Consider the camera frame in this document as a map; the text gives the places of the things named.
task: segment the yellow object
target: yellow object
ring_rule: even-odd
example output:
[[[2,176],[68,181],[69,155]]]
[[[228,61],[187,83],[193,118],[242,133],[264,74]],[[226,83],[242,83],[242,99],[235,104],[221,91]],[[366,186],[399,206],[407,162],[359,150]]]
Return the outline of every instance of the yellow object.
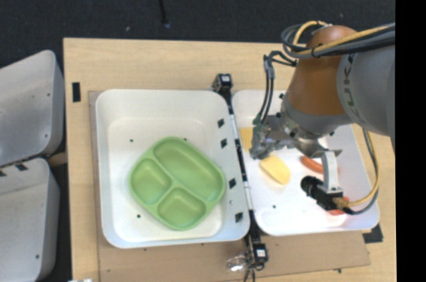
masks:
[[[253,127],[240,128],[240,139],[243,149],[248,153],[252,147]]]
[[[278,157],[269,156],[261,160],[260,167],[281,185],[286,185],[290,181],[290,169]]]

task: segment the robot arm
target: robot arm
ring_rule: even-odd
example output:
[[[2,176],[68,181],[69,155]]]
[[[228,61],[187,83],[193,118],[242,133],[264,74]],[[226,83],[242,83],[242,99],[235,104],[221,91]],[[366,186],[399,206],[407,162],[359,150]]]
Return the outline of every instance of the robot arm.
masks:
[[[305,47],[298,45],[304,31],[316,28]],[[321,158],[324,183],[306,178],[302,188],[326,210],[337,208],[335,157],[319,139],[344,124],[391,137],[395,151],[395,24],[357,33],[353,29],[308,22],[282,34],[284,53],[264,58],[265,102],[254,121],[251,157],[263,159],[284,146],[297,148],[308,158]],[[281,111],[268,115],[272,97],[274,57],[297,65],[290,86],[281,96]]]

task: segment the wooden table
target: wooden table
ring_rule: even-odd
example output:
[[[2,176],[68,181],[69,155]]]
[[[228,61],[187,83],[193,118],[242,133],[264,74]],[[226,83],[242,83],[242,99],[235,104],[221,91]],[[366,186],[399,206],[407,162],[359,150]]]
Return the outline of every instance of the wooden table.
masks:
[[[235,91],[264,89],[262,56],[280,49],[269,43],[64,40],[73,279],[241,280],[242,275],[225,272],[227,257],[223,257],[243,247],[239,241],[148,250],[117,249],[107,243],[97,221],[89,92],[207,89],[220,72],[232,75]],[[276,65],[277,89],[288,87],[292,73],[293,68]],[[373,180],[361,130],[357,126],[354,130]],[[373,135],[373,142],[382,170],[378,204],[384,242],[365,245],[360,231],[267,236],[264,241],[271,260],[257,278],[267,282],[396,281],[395,155],[388,138]]]

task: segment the gray container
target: gray container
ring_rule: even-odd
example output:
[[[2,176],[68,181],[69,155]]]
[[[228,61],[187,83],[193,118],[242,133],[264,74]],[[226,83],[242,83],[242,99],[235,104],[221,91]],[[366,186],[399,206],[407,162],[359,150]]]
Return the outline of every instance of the gray container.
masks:
[[[55,265],[59,187],[44,158],[63,137],[64,80],[42,51],[0,69],[0,282],[36,281]]]

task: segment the green plate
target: green plate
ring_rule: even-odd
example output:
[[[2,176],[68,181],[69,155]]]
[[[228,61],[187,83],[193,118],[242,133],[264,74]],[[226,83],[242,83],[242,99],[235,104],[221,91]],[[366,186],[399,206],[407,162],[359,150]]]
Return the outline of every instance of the green plate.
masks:
[[[156,219],[175,230],[198,225],[221,200],[223,172],[188,141],[167,137],[132,168],[130,190]]]

